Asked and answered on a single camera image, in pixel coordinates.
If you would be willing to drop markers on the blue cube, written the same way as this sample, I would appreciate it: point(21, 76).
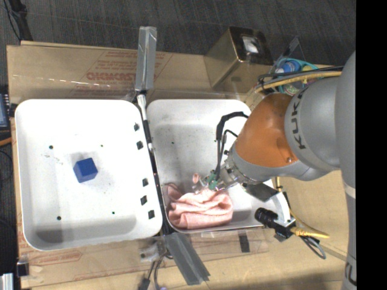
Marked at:
point(85, 170)

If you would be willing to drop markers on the black cylinder on white bracket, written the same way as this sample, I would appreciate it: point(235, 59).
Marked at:
point(281, 205)

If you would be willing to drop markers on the thin black and white rod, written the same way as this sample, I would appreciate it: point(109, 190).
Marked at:
point(147, 131)

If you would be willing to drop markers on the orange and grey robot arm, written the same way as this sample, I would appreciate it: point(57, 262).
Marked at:
point(314, 125)

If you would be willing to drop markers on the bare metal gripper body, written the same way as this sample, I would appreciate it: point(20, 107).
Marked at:
point(225, 178)

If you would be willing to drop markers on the teal divided plate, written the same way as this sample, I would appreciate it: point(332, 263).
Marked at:
point(294, 66)

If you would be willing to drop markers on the white plastic tray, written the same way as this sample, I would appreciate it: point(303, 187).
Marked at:
point(187, 150)
point(90, 210)

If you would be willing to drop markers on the brown cardboard board, red print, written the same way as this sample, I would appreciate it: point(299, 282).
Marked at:
point(75, 68)

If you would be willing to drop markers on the pink cloth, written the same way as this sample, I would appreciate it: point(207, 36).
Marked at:
point(199, 211)

